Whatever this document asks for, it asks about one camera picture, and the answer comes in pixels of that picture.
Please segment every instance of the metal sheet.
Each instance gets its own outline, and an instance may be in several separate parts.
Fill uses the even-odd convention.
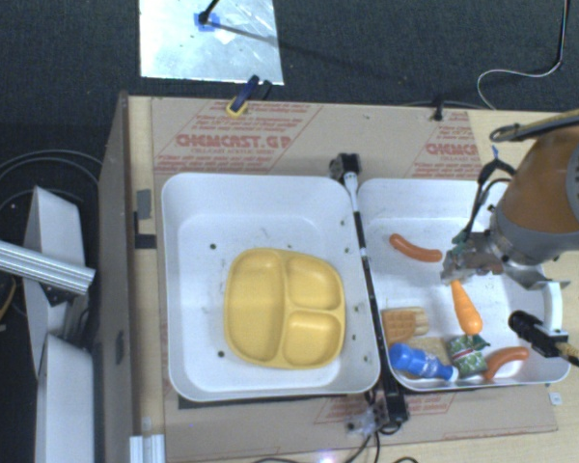
[[[246,82],[253,74],[283,85],[272,0],[139,0],[144,77]]]

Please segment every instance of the sausage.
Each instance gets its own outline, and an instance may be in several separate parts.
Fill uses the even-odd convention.
[[[502,348],[486,359],[486,371],[482,373],[487,381],[495,377],[496,372],[503,364],[512,362],[514,360],[526,360],[530,356],[530,350],[525,346],[511,346],[510,348]]]
[[[453,302],[455,303],[456,318],[459,321],[459,326],[468,336],[477,335],[483,330],[483,320],[481,315],[474,307],[472,300],[461,285],[459,280],[451,282],[451,290],[453,291]]]
[[[409,243],[398,233],[393,233],[389,238],[390,244],[399,252],[415,260],[422,262],[439,262],[442,260],[442,253],[437,249],[423,249]]]

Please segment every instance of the yellow and black clamp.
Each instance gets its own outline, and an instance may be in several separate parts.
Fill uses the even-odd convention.
[[[252,75],[247,83],[242,87],[240,92],[234,96],[232,101],[225,107],[227,114],[233,119],[237,119],[247,109],[247,99],[251,97],[253,92],[260,85],[260,78],[257,75]]]

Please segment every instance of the blue bottle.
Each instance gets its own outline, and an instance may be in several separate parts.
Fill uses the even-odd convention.
[[[393,344],[388,350],[388,358],[393,368],[425,379],[437,377],[454,382],[458,377],[458,370],[453,366],[445,366],[435,355],[405,343]]]

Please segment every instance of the white tray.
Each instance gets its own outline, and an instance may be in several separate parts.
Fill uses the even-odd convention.
[[[324,177],[179,174],[161,196],[169,373],[196,401],[367,391],[379,376],[350,200]],[[223,332],[230,265],[257,247],[324,259],[345,289],[345,342],[322,368],[265,368],[236,357]]]
[[[445,254],[452,247],[451,239],[467,224],[476,189],[476,182],[470,181],[371,179],[359,190],[358,203],[378,307],[380,310],[423,307],[429,322],[428,337],[448,340],[463,334],[450,288],[440,282],[442,263],[410,259],[395,251],[388,238],[399,233],[416,245],[439,249]],[[504,189],[503,184],[495,185],[485,207],[495,204]],[[479,213],[475,231],[488,227],[489,215],[485,210]],[[528,291],[506,276],[489,274],[471,278],[464,287],[482,316],[481,336],[491,343],[482,351],[485,356],[499,348],[528,346],[508,326],[509,315],[516,310],[543,318],[546,304],[553,308],[552,326],[562,326],[562,294],[557,284]],[[393,373],[403,386],[413,391],[551,383],[568,374],[568,362],[545,359],[530,351],[528,360],[502,366],[492,381],[477,375],[447,383],[412,379],[400,371]]]

